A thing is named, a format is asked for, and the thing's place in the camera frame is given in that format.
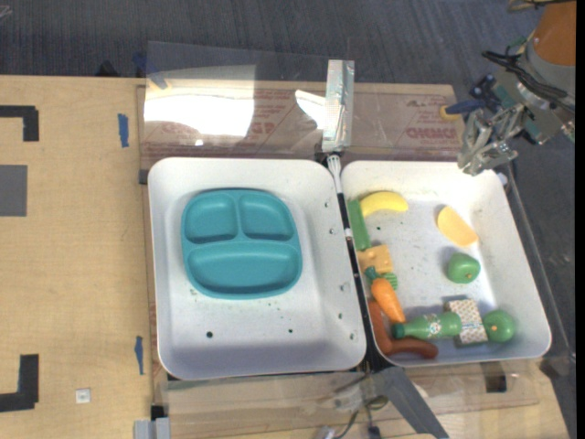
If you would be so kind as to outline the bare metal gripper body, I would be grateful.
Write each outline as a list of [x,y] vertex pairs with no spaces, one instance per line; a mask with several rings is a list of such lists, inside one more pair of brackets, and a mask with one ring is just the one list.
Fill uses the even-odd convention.
[[572,144],[575,143],[573,113],[531,91],[521,81],[516,82],[516,90],[518,102],[524,106],[520,124],[533,143],[543,145],[559,134],[564,135]]

